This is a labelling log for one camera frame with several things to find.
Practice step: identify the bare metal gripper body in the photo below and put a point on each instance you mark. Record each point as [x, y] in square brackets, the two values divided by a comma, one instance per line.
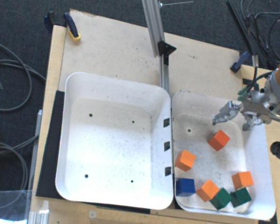
[257, 106]

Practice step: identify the pale flat board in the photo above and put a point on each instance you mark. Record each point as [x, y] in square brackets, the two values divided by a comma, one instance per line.
[113, 50]

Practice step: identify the blue cube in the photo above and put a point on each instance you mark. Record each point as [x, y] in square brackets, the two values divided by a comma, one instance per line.
[185, 187]

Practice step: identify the dark orange cube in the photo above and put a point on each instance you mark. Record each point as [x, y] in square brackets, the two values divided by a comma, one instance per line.
[218, 140]

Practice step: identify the green cube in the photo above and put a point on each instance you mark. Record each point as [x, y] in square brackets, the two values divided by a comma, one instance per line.
[241, 197]
[221, 199]

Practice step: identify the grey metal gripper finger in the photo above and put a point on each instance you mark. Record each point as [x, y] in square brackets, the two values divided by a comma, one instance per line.
[250, 124]
[226, 113]

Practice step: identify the white plastic tray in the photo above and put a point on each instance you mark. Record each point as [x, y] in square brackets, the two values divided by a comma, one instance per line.
[112, 144]
[217, 162]

